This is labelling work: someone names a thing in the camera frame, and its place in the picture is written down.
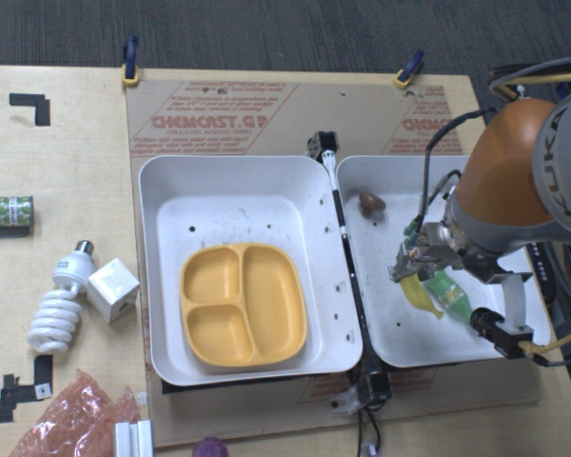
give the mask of green can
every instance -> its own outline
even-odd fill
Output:
[[[0,229],[28,228],[34,223],[31,196],[0,196]]]

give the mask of blue and yellow clamp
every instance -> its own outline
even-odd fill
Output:
[[[123,46],[123,85],[126,87],[136,87],[140,75],[135,64],[135,54],[137,52],[137,36],[130,35]]]
[[[417,52],[414,53],[412,59],[410,59],[406,66],[399,70],[398,74],[396,74],[396,77],[393,78],[394,87],[398,89],[405,89],[408,85],[410,85],[412,79],[423,67],[423,55],[424,52],[422,50],[417,50]]]

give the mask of green plastic bottle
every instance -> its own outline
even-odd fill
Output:
[[[434,273],[434,277],[423,281],[423,286],[438,300],[446,311],[460,320],[469,323],[472,307],[467,293],[443,270]]]

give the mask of gray carpet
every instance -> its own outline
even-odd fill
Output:
[[[571,56],[571,0],[0,0],[0,64],[118,67],[130,34],[146,68],[396,72],[420,49],[499,106],[491,69]]]

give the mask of yellow plate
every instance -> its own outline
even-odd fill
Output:
[[[182,267],[180,296],[190,347],[208,364],[274,364],[305,343],[298,272],[274,246],[229,244],[195,252]]]

